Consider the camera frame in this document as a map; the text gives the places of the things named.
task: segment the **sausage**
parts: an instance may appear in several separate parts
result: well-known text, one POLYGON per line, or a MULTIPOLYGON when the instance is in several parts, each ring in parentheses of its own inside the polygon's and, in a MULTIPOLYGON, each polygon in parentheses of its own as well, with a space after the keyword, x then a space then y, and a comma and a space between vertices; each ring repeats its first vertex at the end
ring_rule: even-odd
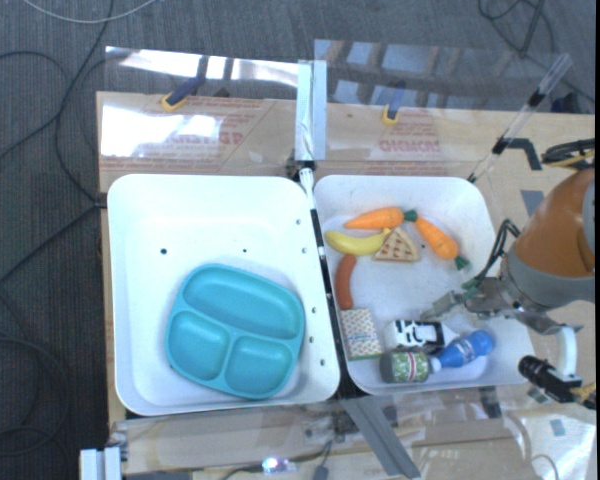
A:
POLYGON ((340 309, 351 309, 353 297, 351 297, 351 272, 356 265, 356 257, 353 254, 345 254, 336 270, 336 301, 340 309))

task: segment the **dark gray fabric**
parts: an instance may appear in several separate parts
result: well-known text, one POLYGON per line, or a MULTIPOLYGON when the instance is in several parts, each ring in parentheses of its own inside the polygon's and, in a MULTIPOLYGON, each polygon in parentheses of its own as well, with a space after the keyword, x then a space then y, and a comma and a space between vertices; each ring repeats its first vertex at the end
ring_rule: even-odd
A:
MULTIPOLYGON (((104 17, 109 5, 109 0, 33 1, 81 19, 104 17)), ((115 0, 113 12, 143 1, 115 0)), ((509 2, 493 2, 493 11, 509 2)), ((498 26, 522 44, 531 15, 531 7, 523 5, 498 26)), ((569 53, 574 66, 566 79, 573 85, 561 84, 556 93, 576 87, 581 108, 593 113, 596 0, 547 0, 544 16, 530 53, 569 53)), ((25 53, 0 59, 0 294, 6 299, 0 298, 0 331, 53 354, 67 376, 71 402, 57 442, 0 458, 0 479, 76 478, 79 450, 102 447, 108 436, 99 218, 89 197, 97 187, 94 94, 103 83, 99 62, 106 45, 283 61, 312 58, 316 39, 508 48, 479 15, 478 0, 163 0, 111 22, 58 133, 50 126, 23 140, 58 112, 101 28, 50 18, 21 0, 0 0, 0 55, 38 52, 57 62, 25 53), (69 452, 68 465, 58 443, 69 452)), ((53 431, 61 409, 54 391, 59 382, 30 351, 0 342, 0 431, 25 417, 41 429, 21 432, 9 446, 22 448, 43 437, 42 431, 53 431)))

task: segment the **blue divided plate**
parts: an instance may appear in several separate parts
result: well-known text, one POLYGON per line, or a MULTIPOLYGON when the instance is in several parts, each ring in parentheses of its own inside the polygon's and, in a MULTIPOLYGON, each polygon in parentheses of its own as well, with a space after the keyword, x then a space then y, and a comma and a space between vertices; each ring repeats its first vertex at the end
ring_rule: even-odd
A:
POLYGON ((165 348, 171 367, 187 379, 257 400, 275 395, 289 380, 304 327, 302 303, 287 288, 208 264, 182 283, 165 348))

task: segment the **table surface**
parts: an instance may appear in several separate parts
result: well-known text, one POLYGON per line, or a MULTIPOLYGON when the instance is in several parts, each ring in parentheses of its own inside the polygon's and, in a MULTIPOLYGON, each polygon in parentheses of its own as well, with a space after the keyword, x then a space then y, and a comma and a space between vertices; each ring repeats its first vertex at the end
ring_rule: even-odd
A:
MULTIPOLYGON (((293 147, 294 102, 263 100, 245 110, 242 101, 224 99, 223 112, 234 119, 241 112, 242 118, 229 128, 233 137, 239 139, 232 141, 231 136, 225 136, 226 147, 216 148, 209 161, 208 144, 181 148, 177 158, 176 150, 169 144, 154 148, 148 155, 153 155, 151 159, 106 154, 105 142, 111 140, 108 128, 103 126, 107 109, 124 106, 140 112, 159 101, 159 95, 100 93, 98 100, 101 192, 106 193, 115 179, 132 172, 285 174, 282 160, 293 147), (163 154, 170 147, 171 154, 163 154), (201 155, 206 160, 196 163, 201 155)), ((187 112, 202 115, 208 113, 208 105, 208 99, 191 98, 187 112)), ((329 104, 327 112, 329 153, 326 160, 318 162, 318 178, 333 173, 466 178, 515 115, 401 109, 399 124, 392 128, 379 119, 382 109, 373 106, 329 104)), ((536 113, 523 132, 540 155, 548 147, 594 137, 595 117, 536 113)), ((495 229, 505 217, 522 227, 529 218, 523 192, 546 194, 571 172, 547 167, 532 170, 525 152, 511 149, 476 186, 486 200, 495 229)), ((195 478, 220 478, 236 465, 259 463, 265 457, 276 456, 289 457, 295 463, 296 471, 289 473, 289 478, 311 478, 324 456, 309 459, 333 438, 330 422, 334 414, 341 414, 333 401, 312 406, 128 418, 116 395, 114 381, 106 210, 102 211, 101 220, 109 420, 112 436, 124 436, 126 440, 125 474, 205 468, 196 472, 195 478)), ((584 383, 595 381, 595 305, 575 302, 553 310, 550 316, 560 322, 584 325, 577 334, 578 374, 584 383)), ((555 358, 557 347, 553 338, 533 332, 530 335, 536 356, 555 358)), ((489 403, 485 405, 485 397, 493 393, 476 389, 396 395, 386 400, 383 397, 380 403, 393 414, 396 433, 425 478, 440 478, 450 471, 455 477, 470 474, 476 479, 494 478, 494 472, 502 473, 495 475, 501 478, 532 478, 533 472, 539 478, 545 474, 546 478, 553 478, 555 468, 562 480, 595 474, 595 412, 575 404, 539 403, 527 395, 528 389, 529 385, 498 387, 495 401, 502 411, 499 418, 490 418, 485 412, 485 407, 490 407, 489 403), (576 450, 580 460, 569 462, 567 455, 573 457, 576 450)), ((334 478, 345 474, 359 477, 360 471, 364 471, 365 478, 386 478, 359 433, 339 434, 331 446, 327 465, 334 478)))

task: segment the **yellow banana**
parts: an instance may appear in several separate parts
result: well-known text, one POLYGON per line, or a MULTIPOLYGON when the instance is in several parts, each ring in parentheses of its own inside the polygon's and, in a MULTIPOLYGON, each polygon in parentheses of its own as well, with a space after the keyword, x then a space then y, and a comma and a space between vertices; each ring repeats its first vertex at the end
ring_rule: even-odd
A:
POLYGON ((389 228, 384 228, 382 232, 375 235, 357 237, 339 231, 326 231, 324 238, 331 247, 342 254, 364 256, 377 252, 390 232, 389 228))

